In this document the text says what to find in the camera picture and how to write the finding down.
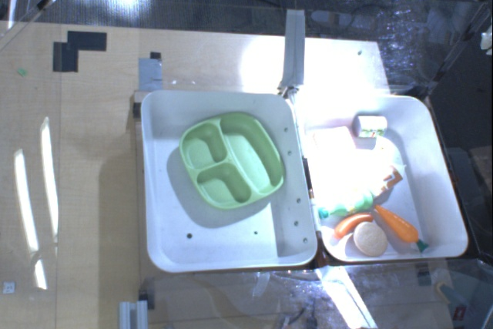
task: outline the metal bracket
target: metal bracket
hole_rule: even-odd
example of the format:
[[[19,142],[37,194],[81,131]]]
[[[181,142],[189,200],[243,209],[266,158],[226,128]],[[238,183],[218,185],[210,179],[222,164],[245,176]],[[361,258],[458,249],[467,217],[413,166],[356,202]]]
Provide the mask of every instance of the metal bracket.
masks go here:
[[[304,82],[305,11],[287,10],[284,38],[284,70],[279,90],[284,94]]]
[[[120,302],[119,329],[147,329],[148,327],[147,301],[141,300],[137,303]]]

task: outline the glass panel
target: glass panel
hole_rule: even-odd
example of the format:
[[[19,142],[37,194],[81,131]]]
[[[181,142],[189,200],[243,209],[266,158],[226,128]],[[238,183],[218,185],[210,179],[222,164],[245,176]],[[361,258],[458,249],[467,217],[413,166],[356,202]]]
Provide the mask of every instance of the glass panel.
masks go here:
[[[158,88],[277,93],[285,14],[274,8],[157,2],[165,12],[156,20],[137,18],[136,11],[135,18],[125,19],[97,5],[88,6],[86,19],[72,21],[62,6],[57,2],[0,54],[0,316],[5,327],[116,327],[119,302],[138,297],[148,300],[154,328],[314,327],[315,322],[318,327],[425,327],[429,322],[481,327],[485,322],[491,270],[476,259],[340,266],[320,245],[318,259],[297,270],[157,270],[147,252],[143,206],[138,105],[145,93],[136,93],[141,61],[155,60],[146,76]],[[328,76],[320,81],[310,76],[320,59],[334,60],[337,39],[363,42],[348,51],[355,57],[373,51],[361,65],[382,71],[358,83],[353,79],[354,87],[368,81],[368,89],[385,90],[389,79],[394,92],[407,92],[429,82],[414,69],[400,70],[397,62],[403,57],[420,64],[423,58],[391,47],[390,37],[379,41],[364,35],[367,15],[357,14],[350,22],[349,12],[337,9],[346,25],[336,27],[336,34],[307,18],[310,86],[323,88],[328,82],[337,89]],[[388,23],[397,15],[381,14],[377,20]],[[427,21],[418,16],[410,12],[408,21]],[[404,24],[390,27],[407,38]],[[66,43],[74,31],[106,33],[106,50],[81,51],[77,73],[53,72],[54,42]],[[322,51],[317,46],[326,34],[334,40]],[[49,146],[47,125],[52,171],[49,149],[43,149]],[[55,188],[48,182],[53,178]],[[54,191],[60,196],[59,216]]]
[[[0,0],[0,51],[30,22],[34,22],[43,14],[46,15],[46,10],[57,1]]]
[[[484,3],[296,0],[307,37],[376,42],[392,92],[425,97],[488,18]]]
[[[36,0],[26,1],[29,12]],[[53,72],[52,61],[60,27],[46,26],[40,35],[34,24],[19,22],[9,40],[15,10],[0,39],[1,326],[54,328],[59,229],[67,225],[59,223],[58,199],[61,73]]]

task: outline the toy bread roll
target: toy bread roll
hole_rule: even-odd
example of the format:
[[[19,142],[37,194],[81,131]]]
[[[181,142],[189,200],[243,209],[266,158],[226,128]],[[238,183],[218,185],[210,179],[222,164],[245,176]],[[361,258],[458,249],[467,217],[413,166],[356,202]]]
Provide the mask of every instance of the toy bread roll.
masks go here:
[[[360,223],[354,230],[353,238],[357,249],[369,257],[379,257],[387,249],[387,236],[374,222]]]

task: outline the wooden table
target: wooden table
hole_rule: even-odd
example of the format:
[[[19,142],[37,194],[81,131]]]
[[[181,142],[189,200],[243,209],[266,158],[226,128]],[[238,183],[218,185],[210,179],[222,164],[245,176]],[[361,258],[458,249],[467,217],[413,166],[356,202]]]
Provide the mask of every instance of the wooden table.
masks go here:
[[[53,42],[66,42],[69,30],[105,32],[107,49],[79,52],[78,72],[53,72]],[[284,40],[276,36],[43,23],[28,26],[10,42],[0,52],[0,274],[2,281],[15,282],[16,289],[2,295],[0,326],[116,327],[118,303],[136,301],[143,271],[132,119],[139,58],[162,54],[166,89],[276,93],[283,51]],[[305,62],[306,80],[334,95],[347,90],[347,81],[358,91],[388,89],[374,43],[356,48],[353,42],[310,39]],[[46,117],[59,198],[57,237],[41,166],[40,128]],[[19,149],[25,157],[37,257],[44,263],[47,290],[33,286],[36,259],[26,247],[15,188],[14,155]],[[163,280],[166,286],[176,285],[169,290],[169,299],[175,301],[171,305],[187,300],[196,306],[195,313],[170,307],[166,313],[175,319],[191,317],[176,327],[272,327],[276,322],[275,309],[267,308],[262,317],[238,311],[224,294],[225,289],[236,290],[239,284],[234,281],[223,288],[203,284],[200,297],[190,285],[195,280]],[[215,304],[200,305],[211,297]],[[435,318],[446,319],[445,307],[436,311]],[[195,316],[208,319],[197,322]]]

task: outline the table surface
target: table surface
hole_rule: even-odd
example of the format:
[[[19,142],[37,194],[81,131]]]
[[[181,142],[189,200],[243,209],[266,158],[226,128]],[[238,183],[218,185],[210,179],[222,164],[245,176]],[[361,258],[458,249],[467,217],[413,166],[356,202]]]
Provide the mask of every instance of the table surface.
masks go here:
[[[66,42],[68,31],[104,32],[107,49],[79,52],[78,72],[53,72],[53,43]],[[117,327],[119,302],[135,302],[150,280],[159,307],[149,312],[155,328],[281,327],[284,321],[304,327],[312,317],[318,327],[453,327],[451,308],[458,304],[437,292],[437,284],[456,290],[461,284],[466,300],[483,285],[491,296],[491,285],[481,281],[491,280],[491,271],[475,260],[222,274],[153,269],[139,238],[139,126],[132,116],[139,58],[151,52],[162,54],[165,89],[277,93],[284,39],[33,23],[0,52],[0,326]],[[337,80],[318,74],[334,53],[338,62],[354,57],[359,69],[339,72]],[[314,86],[336,92],[347,81],[360,91],[388,91],[371,42],[309,39],[305,60]],[[47,118],[58,216],[50,215],[42,166]],[[26,243],[19,158],[37,247]],[[40,289],[39,261],[46,289]]]

